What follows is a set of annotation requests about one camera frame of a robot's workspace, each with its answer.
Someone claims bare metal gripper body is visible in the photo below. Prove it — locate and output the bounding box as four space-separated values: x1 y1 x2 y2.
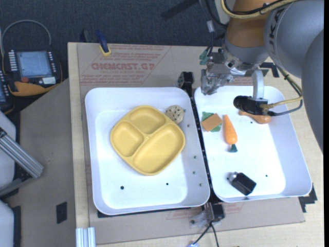
205 50 258 85

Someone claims orange and green toy sandwich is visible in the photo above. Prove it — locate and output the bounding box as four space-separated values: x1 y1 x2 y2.
200 111 223 133

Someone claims beige biscuit with dark chips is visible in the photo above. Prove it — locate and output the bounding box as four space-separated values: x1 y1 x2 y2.
165 105 185 125

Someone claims orange carrot with green top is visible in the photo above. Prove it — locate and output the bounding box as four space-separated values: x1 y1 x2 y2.
222 114 239 153

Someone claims yellow divided plate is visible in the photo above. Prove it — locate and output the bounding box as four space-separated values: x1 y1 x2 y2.
109 105 186 176

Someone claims brown cardboard board red print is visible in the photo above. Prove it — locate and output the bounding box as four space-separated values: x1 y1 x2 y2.
77 43 306 245

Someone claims white plastic tray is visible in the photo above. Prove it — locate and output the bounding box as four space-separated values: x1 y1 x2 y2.
84 86 211 216
193 85 313 203

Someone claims black box with grey cap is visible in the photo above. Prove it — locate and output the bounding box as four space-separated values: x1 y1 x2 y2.
227 171 257 197

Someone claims black block with thin wires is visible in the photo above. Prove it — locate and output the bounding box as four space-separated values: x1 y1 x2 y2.
177 71 194 90
203 203 226 225

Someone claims black cylinder on white bracket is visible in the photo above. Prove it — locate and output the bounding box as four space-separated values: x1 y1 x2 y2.
233 70 269 114

